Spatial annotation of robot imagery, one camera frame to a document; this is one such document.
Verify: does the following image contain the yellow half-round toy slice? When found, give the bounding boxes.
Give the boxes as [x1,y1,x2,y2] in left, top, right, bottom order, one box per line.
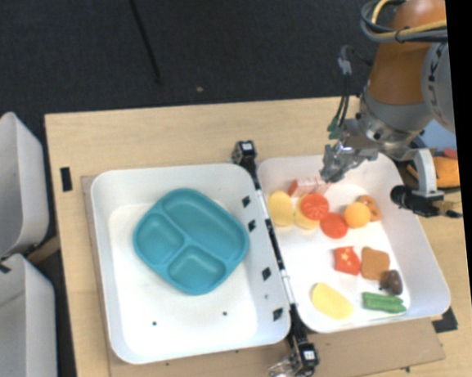
[308,279,357,324]

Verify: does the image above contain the blue divided plate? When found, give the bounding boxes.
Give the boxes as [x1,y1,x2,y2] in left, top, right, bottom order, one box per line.
[128,182,255,302]

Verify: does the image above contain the orange toy fruit slice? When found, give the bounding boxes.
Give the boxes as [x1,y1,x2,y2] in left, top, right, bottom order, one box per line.
[298,191,331,223]

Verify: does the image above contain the thin black and white rod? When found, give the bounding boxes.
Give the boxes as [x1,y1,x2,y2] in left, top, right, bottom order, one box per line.
[246,155,308,348]

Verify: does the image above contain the black cylinder on white bracket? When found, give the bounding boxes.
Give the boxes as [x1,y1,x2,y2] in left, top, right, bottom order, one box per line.
[385,146,447,222]

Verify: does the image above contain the brown toy pretzel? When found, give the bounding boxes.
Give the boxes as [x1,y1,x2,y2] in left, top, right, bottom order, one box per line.
[355,193,384,225]

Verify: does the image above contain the green toy beans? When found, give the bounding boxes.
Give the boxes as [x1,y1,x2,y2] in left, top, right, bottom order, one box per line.
[360,288,409,319]

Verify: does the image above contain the clear packet with red print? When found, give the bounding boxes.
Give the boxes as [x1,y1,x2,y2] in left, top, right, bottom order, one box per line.
[299,174,329,198]

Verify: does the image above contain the black block with thin wires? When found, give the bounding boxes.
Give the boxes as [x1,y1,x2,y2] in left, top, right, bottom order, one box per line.
[291,340,320,375]
[230,138,258,165]

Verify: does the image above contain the brown toy bread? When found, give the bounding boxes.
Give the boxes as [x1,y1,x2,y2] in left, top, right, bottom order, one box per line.
[357,244,393,283]

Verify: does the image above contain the orange toy ball fruit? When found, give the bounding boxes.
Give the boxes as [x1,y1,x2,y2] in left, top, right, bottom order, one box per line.
[342,200,373,230]

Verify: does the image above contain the red toy pizza slice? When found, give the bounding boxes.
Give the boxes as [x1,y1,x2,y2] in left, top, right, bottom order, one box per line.
[331,245,363,278]

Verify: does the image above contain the white plastic tray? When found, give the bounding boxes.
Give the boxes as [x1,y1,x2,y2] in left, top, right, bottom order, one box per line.
[88,155,294,368]
[255,142,455,339]

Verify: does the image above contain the dark brown toy mushroom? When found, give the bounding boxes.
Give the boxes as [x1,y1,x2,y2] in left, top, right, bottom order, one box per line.
[378,267,406,298]

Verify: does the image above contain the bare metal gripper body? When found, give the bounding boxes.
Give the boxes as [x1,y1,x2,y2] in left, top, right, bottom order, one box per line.
[337,110,422,168]

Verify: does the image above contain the yellow round toy slice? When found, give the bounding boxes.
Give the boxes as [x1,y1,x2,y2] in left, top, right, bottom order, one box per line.
[294,204,321,232]
[266,188,298,228]

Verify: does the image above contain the red round toy slice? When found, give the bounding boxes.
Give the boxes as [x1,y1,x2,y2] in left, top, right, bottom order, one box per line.
[318,210,350,242]

